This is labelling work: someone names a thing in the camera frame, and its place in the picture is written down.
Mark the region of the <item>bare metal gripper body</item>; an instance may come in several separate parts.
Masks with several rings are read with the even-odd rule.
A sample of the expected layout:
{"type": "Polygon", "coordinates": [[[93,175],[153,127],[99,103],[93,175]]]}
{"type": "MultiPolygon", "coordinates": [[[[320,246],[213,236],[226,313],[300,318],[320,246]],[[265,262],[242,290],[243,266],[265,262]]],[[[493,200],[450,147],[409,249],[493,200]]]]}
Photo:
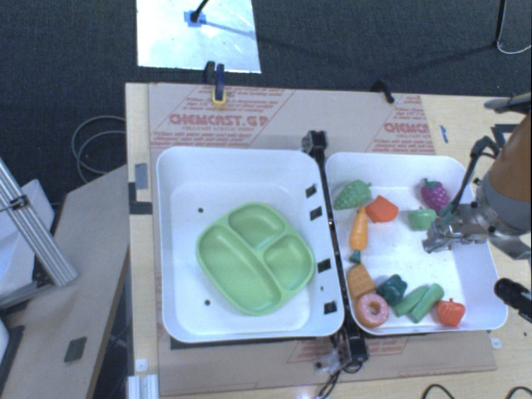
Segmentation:
{"type": "Polygon", "coordinates": [[[493,233],[479,204],[459,204],[445,215],[445,239],[452,244],[482,244],[493,233]]]}

